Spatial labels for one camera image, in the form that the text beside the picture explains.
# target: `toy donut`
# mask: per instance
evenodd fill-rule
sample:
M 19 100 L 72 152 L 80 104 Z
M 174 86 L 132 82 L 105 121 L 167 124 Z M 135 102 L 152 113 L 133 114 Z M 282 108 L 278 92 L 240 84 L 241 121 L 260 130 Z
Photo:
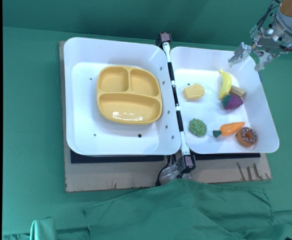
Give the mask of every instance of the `toy donut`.
M 250 147 L 257 141 L 257 134 L 253 129 L 248 127 L 239 129 L 239 131 L 236 133 L 236 137 L 239 141 L 239 144 L 244 147 Z

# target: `divided plate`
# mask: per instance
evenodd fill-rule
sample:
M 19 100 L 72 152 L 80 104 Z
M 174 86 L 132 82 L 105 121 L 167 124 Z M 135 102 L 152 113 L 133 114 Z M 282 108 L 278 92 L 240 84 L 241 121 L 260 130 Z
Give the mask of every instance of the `divided plate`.
M 108 66 L 99 73 L 97 104 L 104 118 L 128 125 L 151 124 L 162 112 L 156 77 L 131 66 Z

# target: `green table cover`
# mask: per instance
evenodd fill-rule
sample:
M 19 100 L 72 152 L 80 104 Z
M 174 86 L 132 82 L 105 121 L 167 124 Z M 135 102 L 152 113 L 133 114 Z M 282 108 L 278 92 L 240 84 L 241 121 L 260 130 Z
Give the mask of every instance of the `green table cover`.
M 284 240 L 265 192 L 177 179 L 85 207 L 92 240 Z

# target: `toy banana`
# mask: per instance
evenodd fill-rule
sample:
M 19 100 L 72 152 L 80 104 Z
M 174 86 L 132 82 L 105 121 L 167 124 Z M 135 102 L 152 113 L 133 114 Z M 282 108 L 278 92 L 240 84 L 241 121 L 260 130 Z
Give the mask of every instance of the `toy banana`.
M 231 75 L 228 72 L 224 72 L 222 69 L 219 70 L 222 76 L 222 85 L 219 91 L 219 99 L 221 100 L 227 94 L 229 94 L 231 89 Z

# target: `carrot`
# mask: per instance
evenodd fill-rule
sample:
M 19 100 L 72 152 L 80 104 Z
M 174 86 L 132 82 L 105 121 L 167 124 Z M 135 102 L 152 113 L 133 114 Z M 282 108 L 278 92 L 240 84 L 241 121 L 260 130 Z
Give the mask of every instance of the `carrot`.
M 226 123 L 223 124 L 219 130 L 213 130 L 212 134 L 214 135 L 214 137 L 218 137 L 219 135 L 223 135 L 223 136 L 228 136 L 231 134 L 234 134 L 236 131 L 238 131 L 243 125 L 245 124 L 245 122 L 232 122 L 232 123 Z

